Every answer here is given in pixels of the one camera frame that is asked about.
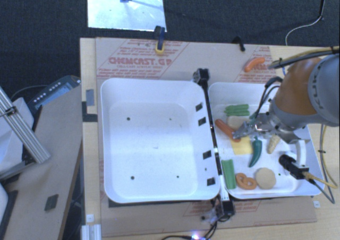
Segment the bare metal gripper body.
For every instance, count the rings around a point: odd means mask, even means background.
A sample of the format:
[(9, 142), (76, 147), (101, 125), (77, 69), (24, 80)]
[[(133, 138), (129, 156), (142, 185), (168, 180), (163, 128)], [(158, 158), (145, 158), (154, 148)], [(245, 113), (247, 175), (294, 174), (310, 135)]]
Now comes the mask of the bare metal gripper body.
[(255, 130), (276, 134), (287, 144), (293, 144), (301, 139), (295, 134), (295, 131), (304, 128), (308, 123), (310, 123), (310, 116), (307, 115), (266, 112), (257, 117)]

